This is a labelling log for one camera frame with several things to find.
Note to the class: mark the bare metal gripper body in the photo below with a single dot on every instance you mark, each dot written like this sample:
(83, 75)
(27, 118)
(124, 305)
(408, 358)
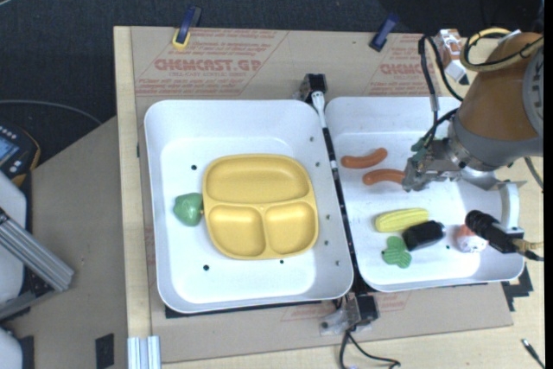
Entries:
(436, 162)

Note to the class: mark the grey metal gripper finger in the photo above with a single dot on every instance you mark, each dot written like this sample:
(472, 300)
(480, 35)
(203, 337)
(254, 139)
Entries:
(423, 183)
(408, 180)

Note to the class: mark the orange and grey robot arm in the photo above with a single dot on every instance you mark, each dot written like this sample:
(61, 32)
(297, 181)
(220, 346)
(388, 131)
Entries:
(497, 99)

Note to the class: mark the orange sausage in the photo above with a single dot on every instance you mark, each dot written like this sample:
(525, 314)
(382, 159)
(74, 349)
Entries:
(365, 160)
(382, 176)

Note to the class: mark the yellow corn cob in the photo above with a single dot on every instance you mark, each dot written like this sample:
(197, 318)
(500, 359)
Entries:
(402, 219)

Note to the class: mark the black bottle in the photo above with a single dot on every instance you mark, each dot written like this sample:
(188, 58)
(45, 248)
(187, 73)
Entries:
(423, 234)

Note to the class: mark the orange and white packet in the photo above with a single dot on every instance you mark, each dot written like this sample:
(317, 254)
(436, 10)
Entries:
(468, 239)

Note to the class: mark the green broccoli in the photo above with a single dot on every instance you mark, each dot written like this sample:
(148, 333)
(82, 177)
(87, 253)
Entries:
(397, 252)

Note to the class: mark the thin black and white rod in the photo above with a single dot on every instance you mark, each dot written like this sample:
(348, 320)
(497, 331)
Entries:
(329, 147)

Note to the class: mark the white plastic tray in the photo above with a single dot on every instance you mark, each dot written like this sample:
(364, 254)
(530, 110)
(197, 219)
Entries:
(242, 285)
(432, 272)

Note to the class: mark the white and orange carton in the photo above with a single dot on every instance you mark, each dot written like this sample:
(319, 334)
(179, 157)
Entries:
(451, 52)

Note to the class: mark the yellow divided plate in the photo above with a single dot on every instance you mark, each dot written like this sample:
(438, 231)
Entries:
(259, 203)

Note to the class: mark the brown cardboard board red print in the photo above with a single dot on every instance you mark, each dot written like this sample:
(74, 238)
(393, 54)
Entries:
(259, 56)

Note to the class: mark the green bell pepper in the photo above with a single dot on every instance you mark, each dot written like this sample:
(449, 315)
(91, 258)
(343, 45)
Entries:
(188, 209)

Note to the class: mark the black cylinder on white bracket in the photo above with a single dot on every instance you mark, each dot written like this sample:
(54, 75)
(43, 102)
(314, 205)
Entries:
(486, 227)

